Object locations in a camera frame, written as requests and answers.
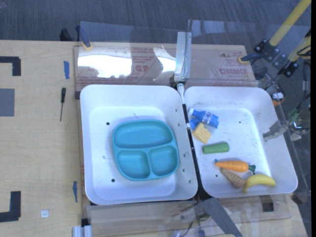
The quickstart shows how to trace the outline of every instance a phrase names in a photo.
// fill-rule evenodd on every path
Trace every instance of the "toy carrot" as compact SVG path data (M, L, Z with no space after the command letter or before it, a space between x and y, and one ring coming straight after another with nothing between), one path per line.
M248 165L248 163L242 160L215 161L215 165L237 172L246 172L248 169L254 172L256 169L256 165Z
M236 188L241 188L245 183L246 180L242 179L240 176L236 175L235 173L232 173L228 169L220 168L223 175L231 182L232 185L234 185Z

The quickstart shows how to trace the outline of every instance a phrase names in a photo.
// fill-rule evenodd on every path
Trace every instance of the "green cylinder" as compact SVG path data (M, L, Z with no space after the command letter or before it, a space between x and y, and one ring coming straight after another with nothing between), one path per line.
M220 142L202 146L202 150L204 154L225 153L229 151L229 145L227 142Z

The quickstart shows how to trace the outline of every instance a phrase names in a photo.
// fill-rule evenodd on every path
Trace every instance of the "white plastic tray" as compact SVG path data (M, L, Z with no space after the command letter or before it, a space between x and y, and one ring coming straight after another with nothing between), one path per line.
M208 144L226 141L227 153L203 154L204 143L193 137L203 187L216 198L287 194L297 187L297 176L284 136L264 142L263 133L277 121L269 94L255 87L193 86L185 92L187 107L219 117L218 128L205 126L212 136ZM215 159L240 159L256 165L256 173L273 177L275 187L258 185L247 193L234 188L214 165ZM241 175L247 178L250 171Z
M167 86L89 85L80 94L85 191L95 204L186 200L198 189L180 95ZM111 135L122 122L166 122L179 150L177 171L165 178L132 181L123 177L113 155Z

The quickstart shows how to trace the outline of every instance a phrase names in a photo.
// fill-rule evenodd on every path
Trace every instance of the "yellow banana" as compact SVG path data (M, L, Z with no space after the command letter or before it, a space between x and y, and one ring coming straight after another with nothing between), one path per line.
M243 192L246 193L250 187L257 185L257 184L275 186L276 182L272 177L267 176L265 174L255 174L255 175L252 175L252 176L247 178Z

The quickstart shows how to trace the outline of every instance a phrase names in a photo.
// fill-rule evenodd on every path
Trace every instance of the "table surface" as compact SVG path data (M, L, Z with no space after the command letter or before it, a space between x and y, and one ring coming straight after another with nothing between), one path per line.
M18 221L0 223L0 236L66 237L71 236L72 227L81 224L74 72L74 47L78 45L78 42L0 40L1 56L21 59L21 76L16 77L12 76L11 64L0 63L0 88L15 90L14 116L0 117L0 213L10 210L10 192L21 191L21 217ZM64 61L70 65L70 79L65 79ZM60 121L62 87L67 92ZM77 202L74 181L78 186ZM244 236L307 236L290 195L286 195L286 202L291 217L237 224L238 229ZM41 210L46 209L49 217L41 218ZM214 227L207 234L222 232Z

